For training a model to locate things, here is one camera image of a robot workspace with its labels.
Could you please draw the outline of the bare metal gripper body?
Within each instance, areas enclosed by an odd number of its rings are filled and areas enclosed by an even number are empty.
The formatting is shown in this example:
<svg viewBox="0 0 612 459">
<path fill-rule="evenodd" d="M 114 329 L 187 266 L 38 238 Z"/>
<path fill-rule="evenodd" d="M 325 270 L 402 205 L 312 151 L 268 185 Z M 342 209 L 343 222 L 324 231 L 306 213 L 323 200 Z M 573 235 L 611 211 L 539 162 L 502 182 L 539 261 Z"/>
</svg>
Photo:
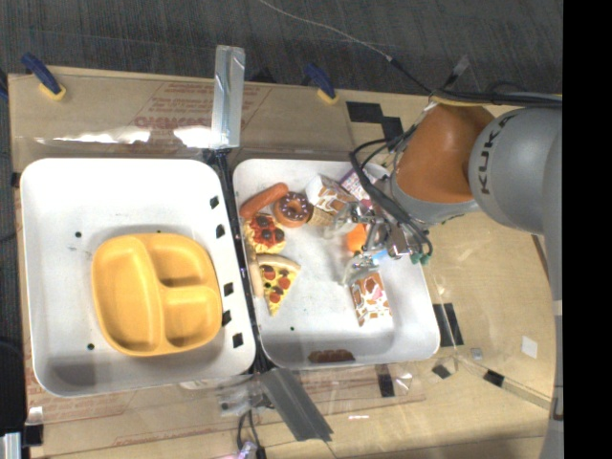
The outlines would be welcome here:
<svg viewBox="0 0 612 459">
<path fill-rule="evenodd" d="M 367 224 L 364 252 L 371 256 L 385 252 L 392 259 L 403 256 L 415 260 L 422 258 L 422 247 L 409 239 L 402 225 L 385 218 L 374 218 Z"/>
</svg>

